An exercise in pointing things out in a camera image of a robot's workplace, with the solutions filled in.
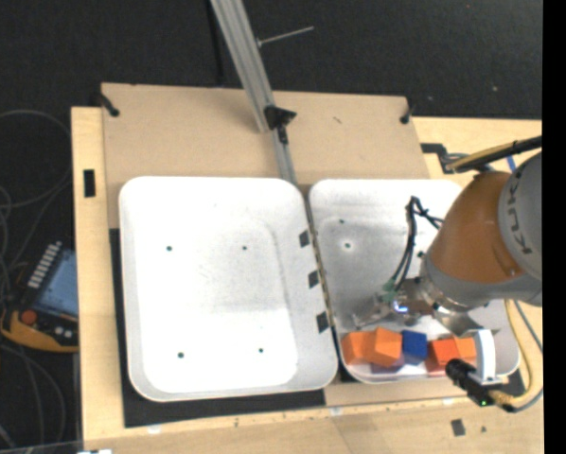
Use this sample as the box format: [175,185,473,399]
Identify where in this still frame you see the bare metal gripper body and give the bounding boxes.
[390,276,486,339]

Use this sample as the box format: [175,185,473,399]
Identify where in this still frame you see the blue cube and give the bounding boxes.
[400,329,430,361]

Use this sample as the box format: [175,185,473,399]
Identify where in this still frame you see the orange cube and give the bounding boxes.
[369,326,404,369]
[341,331,377,366]
[454,336,478,364]
[426,337,460,371]

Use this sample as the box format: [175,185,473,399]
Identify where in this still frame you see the purple cube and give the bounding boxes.
[370,355,407,375]

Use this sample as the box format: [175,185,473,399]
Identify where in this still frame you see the white plastic tray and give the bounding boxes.
[308,178,522,386]
[117,175,340,403]

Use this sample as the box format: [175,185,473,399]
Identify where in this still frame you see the pale wood board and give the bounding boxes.
[100,81,473,409]

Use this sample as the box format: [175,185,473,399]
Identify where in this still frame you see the black cylinder on white bracket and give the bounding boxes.
[445,327,507,409]

